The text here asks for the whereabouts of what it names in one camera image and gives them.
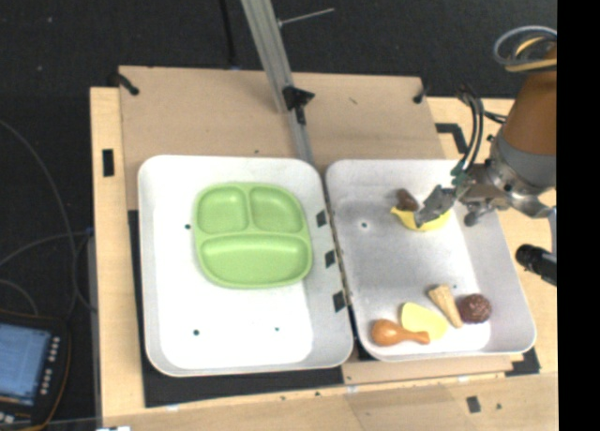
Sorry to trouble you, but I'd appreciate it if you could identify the white plastic tray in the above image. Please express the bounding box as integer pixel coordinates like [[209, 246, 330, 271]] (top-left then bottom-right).
[[137, 154, 354, 379], [323, 158, 537, 364]]

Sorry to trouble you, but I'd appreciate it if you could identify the brown ice cream scoop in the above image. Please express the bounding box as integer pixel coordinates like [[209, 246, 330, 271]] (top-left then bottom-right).
[[457, 293, 493, 325]]

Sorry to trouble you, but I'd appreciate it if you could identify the yellow banana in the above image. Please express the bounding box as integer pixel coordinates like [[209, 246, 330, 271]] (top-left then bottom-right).
[[390, 204, 452, 233]]

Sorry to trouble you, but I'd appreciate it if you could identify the black cylinder on white bracket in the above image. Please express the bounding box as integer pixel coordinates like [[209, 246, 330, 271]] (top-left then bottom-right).
[[515, 205, 558, 288]]

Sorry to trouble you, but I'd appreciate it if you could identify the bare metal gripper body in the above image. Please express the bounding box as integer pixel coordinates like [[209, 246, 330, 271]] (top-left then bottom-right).
[[452, 160, 557, 228]]

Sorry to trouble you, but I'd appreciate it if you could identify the brown chocolate piece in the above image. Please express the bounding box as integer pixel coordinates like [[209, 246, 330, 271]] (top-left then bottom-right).
[[395, 188, 420, 213]]

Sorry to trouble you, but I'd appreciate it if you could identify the green divided plate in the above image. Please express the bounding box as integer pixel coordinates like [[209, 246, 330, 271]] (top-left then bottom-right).
[[190, 182, 314, 290]]

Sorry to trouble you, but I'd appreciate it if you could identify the beige ice cream cone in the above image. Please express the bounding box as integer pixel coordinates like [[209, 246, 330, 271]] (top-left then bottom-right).
[[427, 284, 465, 329]]

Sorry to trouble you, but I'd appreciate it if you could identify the brown cardboard board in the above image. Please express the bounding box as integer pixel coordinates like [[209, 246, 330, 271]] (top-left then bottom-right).
[[116, 65, 527, 386]]

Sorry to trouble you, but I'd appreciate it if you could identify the orange chicken drumstick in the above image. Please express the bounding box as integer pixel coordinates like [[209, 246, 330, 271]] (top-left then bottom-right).
[[369, 319, 431, 348]]

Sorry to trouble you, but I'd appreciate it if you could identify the yellow cheese slice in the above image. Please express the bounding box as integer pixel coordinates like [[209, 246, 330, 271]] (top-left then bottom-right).
[[399, 302, 450, 342]]

